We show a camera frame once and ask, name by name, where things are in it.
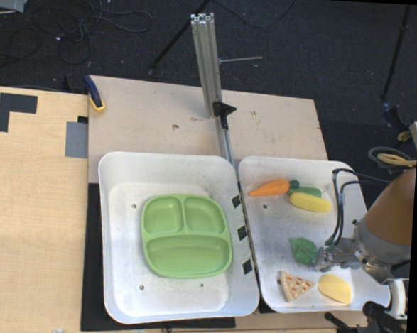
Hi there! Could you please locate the green oblong toy vegetable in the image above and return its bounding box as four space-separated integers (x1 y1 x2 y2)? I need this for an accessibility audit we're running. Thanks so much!
287 185 323 200

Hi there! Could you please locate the green divided plate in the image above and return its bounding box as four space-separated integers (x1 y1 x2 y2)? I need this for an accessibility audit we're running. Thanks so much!
136 190 238 283

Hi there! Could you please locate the orange carrot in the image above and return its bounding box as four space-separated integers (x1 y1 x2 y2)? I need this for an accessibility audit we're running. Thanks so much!
248 176 300 200

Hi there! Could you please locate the white plastic tray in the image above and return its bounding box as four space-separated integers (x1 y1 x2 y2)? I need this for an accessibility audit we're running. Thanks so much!
87 147 270 333
228 154 401 322

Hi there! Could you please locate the green lettuce leaf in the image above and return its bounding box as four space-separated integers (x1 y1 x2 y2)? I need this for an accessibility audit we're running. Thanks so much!
286 236 320 267

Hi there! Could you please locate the black cylinder on white bracket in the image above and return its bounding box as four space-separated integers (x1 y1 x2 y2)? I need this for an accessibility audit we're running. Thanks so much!
360 275 411 333

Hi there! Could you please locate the pizza slice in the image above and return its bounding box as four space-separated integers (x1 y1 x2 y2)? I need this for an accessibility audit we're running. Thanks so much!
275 270 316 305

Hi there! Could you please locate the yellow oval slice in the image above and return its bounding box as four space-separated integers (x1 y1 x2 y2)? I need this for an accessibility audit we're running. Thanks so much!
316 273 354 305

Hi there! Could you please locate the yellow corn cob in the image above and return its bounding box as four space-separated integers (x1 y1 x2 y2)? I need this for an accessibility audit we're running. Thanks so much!
288 191 332 214

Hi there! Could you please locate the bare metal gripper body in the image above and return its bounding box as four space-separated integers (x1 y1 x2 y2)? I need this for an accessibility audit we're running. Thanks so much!
323 236 397 285

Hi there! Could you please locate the pale flat board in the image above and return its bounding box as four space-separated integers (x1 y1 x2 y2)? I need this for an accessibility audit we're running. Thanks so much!
71 75 385 333

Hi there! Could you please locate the thin black and white rod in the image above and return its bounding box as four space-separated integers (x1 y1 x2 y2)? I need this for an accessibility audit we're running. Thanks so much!
203 118 273 302

